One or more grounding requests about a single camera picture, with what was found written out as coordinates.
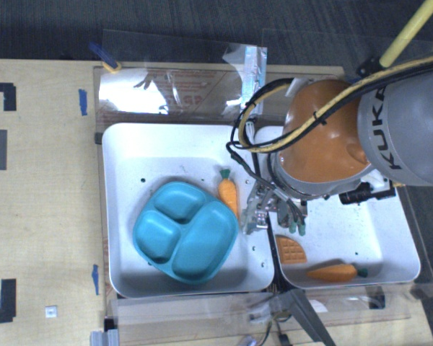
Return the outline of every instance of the blue plate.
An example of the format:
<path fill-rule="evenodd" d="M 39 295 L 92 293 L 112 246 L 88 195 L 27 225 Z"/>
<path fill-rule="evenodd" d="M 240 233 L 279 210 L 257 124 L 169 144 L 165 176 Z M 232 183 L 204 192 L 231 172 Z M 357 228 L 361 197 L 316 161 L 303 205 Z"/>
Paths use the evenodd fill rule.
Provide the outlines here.
<path fill-rule="evenodd" d="M 212 279 L 231 252 L 239 226 L 220 200 L 184 182 L 161 186 L 136 220 L 133 243 L 157 269 L 180 282 Z"/>

